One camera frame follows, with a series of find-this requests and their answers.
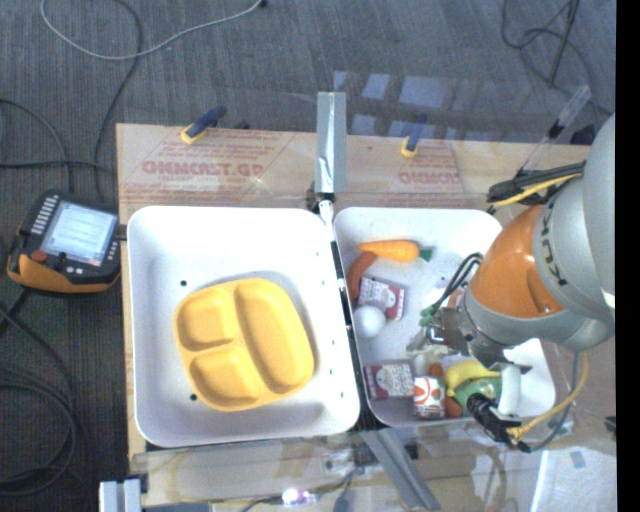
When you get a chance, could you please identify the white ball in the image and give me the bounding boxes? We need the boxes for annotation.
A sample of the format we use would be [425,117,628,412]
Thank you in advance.
[352,305,388,339]

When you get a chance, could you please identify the brown cardboard board red print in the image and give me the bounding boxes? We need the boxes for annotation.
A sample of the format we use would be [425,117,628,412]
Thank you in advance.
[115,123,617,507]

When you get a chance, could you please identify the orange and white can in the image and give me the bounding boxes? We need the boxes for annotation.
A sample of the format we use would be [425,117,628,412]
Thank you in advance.
[412,375,447,420]

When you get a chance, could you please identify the red sausage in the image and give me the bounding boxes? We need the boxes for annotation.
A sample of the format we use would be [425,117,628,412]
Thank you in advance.
[346,251,379,302]

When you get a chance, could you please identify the orange carrot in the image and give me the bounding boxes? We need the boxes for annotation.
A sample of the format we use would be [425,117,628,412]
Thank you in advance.
[357,239,434,264]

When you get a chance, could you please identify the white plastic tray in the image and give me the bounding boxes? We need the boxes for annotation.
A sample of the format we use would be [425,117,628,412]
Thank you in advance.
[332,206,557,429]
[126,205,362,449]

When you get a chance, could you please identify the yellow divided plate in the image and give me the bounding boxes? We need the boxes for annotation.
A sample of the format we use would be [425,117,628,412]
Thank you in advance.
[173,277,317,413]

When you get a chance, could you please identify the green bottle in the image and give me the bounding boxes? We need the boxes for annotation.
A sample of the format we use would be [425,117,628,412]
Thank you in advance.
[452,377,504,417]

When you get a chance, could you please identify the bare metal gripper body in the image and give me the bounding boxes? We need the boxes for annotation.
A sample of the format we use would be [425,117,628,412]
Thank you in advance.
[439,305,507,369]

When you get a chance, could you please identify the red and white carton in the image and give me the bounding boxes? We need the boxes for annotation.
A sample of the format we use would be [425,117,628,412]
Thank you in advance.
[363,362,417,402]
[356,277,407,322]

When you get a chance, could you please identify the yellow banana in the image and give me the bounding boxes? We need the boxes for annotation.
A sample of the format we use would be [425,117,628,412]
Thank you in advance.
[443,359,502,397]

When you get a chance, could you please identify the black cylinder on white bracket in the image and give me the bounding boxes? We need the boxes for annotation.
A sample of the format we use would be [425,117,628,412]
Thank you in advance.
[466,363,532,446]

